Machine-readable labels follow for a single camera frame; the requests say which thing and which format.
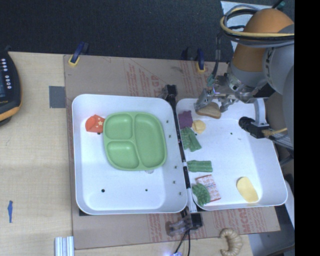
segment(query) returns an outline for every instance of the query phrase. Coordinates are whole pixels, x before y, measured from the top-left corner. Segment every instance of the table surface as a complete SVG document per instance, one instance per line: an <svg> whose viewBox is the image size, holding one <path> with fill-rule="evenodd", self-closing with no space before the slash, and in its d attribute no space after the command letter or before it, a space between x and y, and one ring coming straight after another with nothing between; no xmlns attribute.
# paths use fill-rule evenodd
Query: table surface
<svg viewBox="0 0 320 256"><path fill-rule="evenodd" d="M0 255L54 255L56 237L73 235L65 108L50 108L49 87L65 86L64 55L10 52L23 88L20 111L0 127ZM12 222L8 205L12 201ZM241 235L239 256L250 256ZM75 250L76 256L171 255L179 241ZM190 255L221 255L225 239L191 240ZM180 252L188 251L185 241Z"/></svg>

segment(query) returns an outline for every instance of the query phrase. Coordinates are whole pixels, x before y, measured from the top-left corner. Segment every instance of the green plate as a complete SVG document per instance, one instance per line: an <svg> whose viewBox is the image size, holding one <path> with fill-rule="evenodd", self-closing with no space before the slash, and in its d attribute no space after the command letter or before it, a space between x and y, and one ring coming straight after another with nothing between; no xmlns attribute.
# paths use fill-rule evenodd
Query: green plate
<svg viewBox="0 0 320 256"><path fill-rule="evenodd" d="M119 170L152 170L167 158L162 125L149 113L110 114L103 123L103 140L108 161Z"/></svg>

